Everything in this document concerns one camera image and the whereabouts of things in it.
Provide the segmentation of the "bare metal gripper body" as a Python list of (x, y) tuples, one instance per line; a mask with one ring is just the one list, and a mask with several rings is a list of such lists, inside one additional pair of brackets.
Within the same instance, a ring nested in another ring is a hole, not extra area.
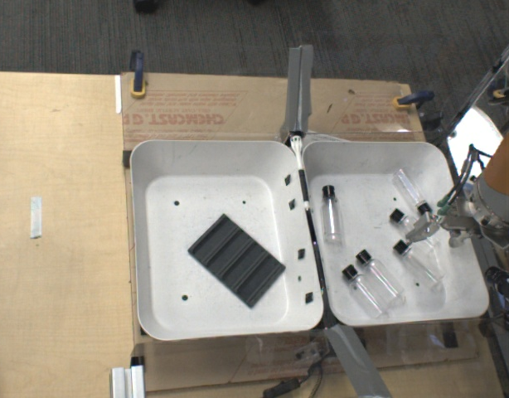
[(509, 221), (482, 203), (461, 200), (439, 209), (439, 224), (447, 231), (464, 232), (509, 247)]

